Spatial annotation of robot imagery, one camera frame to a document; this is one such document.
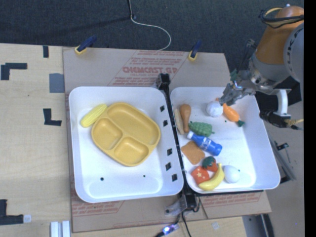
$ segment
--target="cardboard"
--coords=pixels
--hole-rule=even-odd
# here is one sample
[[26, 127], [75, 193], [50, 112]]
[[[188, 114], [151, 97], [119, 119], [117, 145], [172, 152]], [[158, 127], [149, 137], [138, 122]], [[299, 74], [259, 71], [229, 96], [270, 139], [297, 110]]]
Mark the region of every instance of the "cardboard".
[[[178, 196], [155, 197], [105, 203], [86, 203], [76, 194], [69, 123], [68, 96], [79, 86], [155, 86], [160, 73], [171, 78], [170, 91], [180, 86], [224, 87], [229, 70], [224, 54], [199, 53], [195, 61], [188, 52], [88, 48], [77, 55], [63, 48], [67, 136], [71, 179], [73, 232], [169, 224], [165, 207]], [[200, 197], [201, 209], [186, 215], [188, 221], [268, 213], [265, 191]]]

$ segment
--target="white cable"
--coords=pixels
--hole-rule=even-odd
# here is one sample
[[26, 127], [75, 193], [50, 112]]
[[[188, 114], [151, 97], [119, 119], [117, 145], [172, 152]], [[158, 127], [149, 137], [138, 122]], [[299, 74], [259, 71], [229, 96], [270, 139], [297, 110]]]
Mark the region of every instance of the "white cable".
[[131, 5], [131, 2], [130, 0], [128, 0], [128, 3], [129, 3], [129, 10], [130, 10], [130, 20], [137, 24], [137, 25], [141, 25], [141, 26], [149, 26], [149, 27], [155, 27], [155, 28], [158, 28], [158, 29], [161, 29], [163, 30], [168, 36], [169, 36], [169, 43], [166, 47], [162, 48], [162, 49], [159, 49], [158, 51], [162, 51], [162, 50], [165, 50], [166, 48], [168, 48], [171, 44], [171, 35], [169, 34], [169, 32], [167, 32], [164, 28], [160, 27], [160, 26], [154, 26], [154, 25], [148, 25], [148, 24], [143, 24], [143, 23], [138, 23], [136, 22], [134, 19], [133, 19], [133, 12], [132, 12], [132, 5]]

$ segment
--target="white ball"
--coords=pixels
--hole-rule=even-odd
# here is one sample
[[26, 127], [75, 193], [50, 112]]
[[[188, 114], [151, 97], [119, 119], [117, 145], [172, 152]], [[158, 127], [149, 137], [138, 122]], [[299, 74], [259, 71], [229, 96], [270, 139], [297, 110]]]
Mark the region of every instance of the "white ball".
[[240, 179], [240, 171], [231, 165], [224, 166], [225, 180], [228, 183], [236, 183]]
[[207, 104], [206, 112], [214, 118], [219, 117], [223, 114], [223, 106], [218, 101], [212, 101]]

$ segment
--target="table surface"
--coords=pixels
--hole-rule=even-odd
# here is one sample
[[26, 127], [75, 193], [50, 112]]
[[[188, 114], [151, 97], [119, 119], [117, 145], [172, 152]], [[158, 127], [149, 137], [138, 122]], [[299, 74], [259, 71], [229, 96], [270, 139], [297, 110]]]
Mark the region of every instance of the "table surface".
[[[27, 63], [0, 80], [0, 199], [7, 215], [31, 215], [32, 221], [0, 226], [0, 236], [49, 236], [53, 221], [71, 221], [65, 94], [50, 93], [49, 74], [63, 74], [62, 47], [0, 44], [0, 63]], [[61, 126], [44, 125], [43, 109]], [[172, 236], [188, 236], [184, 223]], [[71, 236], [155, 236], [165, 225], [71, 233]], [[245, 237], [242, 217], [188, 222], [192, 236]]]

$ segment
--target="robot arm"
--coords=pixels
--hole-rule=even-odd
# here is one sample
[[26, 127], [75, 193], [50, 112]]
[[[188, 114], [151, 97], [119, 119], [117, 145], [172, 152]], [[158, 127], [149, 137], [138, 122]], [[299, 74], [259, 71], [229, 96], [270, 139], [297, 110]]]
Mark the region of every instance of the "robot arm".
[[[278, 11], [275, 18], [267, 19], [273, 11]], [[263, 111], [260, 117], [278, 127], [291, 127], [293, 122], [287, 114], [287, 93], [291, 89], [277, 89], [276, 86], [289, 76], [298, 82], [303, 79], [304, 10], [288, 5], [263, 11], [260, 16], [268, 27], [249, 59], [248, 68], [231, 73], [232, 83], [227, 84], [219, 102], [230, 106], [257, 91], [276, 95], [278, 110]]]

